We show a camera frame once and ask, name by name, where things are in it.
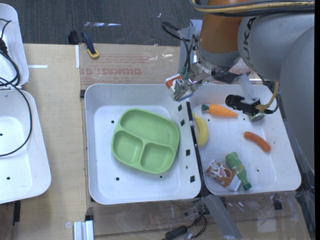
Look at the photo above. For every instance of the green bottle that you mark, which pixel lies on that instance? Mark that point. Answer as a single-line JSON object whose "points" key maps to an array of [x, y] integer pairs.
{"points": [[237, 167]]}

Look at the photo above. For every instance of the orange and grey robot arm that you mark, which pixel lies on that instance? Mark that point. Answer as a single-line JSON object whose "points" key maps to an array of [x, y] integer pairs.
{"points": [[270, 46]]}

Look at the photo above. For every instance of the yellow banana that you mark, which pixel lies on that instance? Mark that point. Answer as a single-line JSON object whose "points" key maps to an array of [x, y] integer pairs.
{"points": [[203, 131]]}

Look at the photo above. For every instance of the brown cardboard board red print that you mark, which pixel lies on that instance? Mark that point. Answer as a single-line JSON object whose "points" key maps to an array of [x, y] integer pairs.
{"points": [[125, 66]]}

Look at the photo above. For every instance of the orange carrot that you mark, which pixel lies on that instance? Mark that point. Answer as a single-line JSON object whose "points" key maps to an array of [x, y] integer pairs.
{"points": [[221, 110]]}

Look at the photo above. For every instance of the red and white small carton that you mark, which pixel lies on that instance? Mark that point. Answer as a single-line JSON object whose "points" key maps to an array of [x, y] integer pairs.
{"points": [[171, 82]]}

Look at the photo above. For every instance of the orange and white carton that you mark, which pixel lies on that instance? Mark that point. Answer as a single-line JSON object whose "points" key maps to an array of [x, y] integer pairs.
{"points": [[221, 175]]}

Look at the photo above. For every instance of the green divided plate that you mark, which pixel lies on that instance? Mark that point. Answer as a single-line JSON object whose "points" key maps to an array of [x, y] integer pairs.
{"points": [[146, 140]]}

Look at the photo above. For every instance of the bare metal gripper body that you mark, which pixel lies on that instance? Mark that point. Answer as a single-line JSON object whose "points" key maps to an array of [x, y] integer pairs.
{"points": [[203, 72]]}

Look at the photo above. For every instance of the orange sausage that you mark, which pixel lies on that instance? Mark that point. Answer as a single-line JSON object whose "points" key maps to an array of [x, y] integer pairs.
{"points": [[257, 141]]}

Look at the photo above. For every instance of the white plastic tray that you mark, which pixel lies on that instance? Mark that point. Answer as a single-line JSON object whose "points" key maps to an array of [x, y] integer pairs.
{"points": [[105, 179], [270, 169]]}

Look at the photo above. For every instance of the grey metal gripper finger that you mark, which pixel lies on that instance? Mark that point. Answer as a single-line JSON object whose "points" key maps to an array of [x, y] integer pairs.
{"points": [[179, 92], [192, 87]]}

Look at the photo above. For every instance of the black cylinder on white bracket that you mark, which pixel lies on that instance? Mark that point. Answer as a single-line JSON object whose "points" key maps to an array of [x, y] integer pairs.
{"points": [[242, 104]]}

